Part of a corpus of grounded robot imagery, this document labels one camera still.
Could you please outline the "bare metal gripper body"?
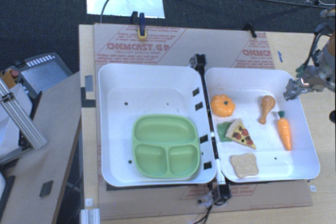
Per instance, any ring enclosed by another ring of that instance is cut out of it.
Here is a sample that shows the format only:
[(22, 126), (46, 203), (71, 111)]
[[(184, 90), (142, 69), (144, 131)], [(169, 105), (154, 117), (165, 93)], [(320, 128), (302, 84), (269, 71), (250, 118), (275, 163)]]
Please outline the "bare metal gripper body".
[(335, 71), (329, 66), (307, 66), (300, 82), (301, 87), (308, 91), (321, 92), (328, 89), (335, 92)]

